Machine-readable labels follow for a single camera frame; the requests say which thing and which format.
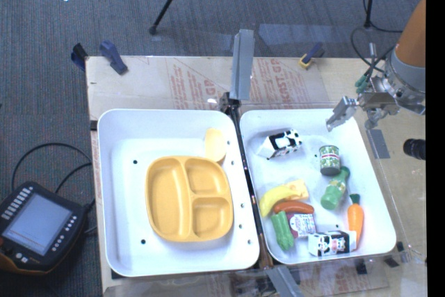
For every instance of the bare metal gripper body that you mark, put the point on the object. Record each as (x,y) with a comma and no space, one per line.
(377,97)

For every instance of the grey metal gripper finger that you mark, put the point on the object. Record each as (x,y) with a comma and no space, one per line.
(372,121)
(342,113)

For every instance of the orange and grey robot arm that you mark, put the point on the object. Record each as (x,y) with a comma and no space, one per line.
(412,41)

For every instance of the green can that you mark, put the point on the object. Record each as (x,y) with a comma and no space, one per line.
(329,160)

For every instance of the cow print milk carton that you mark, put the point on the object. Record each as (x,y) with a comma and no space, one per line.
(280,144)
(332,243)

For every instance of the green bottle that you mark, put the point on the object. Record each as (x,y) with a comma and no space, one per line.
(333,193)

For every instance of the yellow cheese wedge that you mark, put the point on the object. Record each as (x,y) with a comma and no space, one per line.
(299,188)

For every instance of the white plastic tray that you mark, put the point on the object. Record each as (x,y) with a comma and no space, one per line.
(375,219)
(121,184)

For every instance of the orange carrot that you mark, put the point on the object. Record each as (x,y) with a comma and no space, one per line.
(355,219)

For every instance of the orange sausage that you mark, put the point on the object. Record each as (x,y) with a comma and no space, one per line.
(295,207)

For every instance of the yellow banana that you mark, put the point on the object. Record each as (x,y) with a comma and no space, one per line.
(273,198)

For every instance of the red and white carton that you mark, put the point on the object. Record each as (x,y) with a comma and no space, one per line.
(303,224)

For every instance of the green asparagus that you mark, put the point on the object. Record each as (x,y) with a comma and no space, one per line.
(282,231)

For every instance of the yellow divided plate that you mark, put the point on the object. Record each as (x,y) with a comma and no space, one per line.
(167,198)

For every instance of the brown cardboard board red print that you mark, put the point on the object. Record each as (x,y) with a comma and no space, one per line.
(146,83)

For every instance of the black cylinder on white bracket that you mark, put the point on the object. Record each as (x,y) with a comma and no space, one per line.
(415,149)

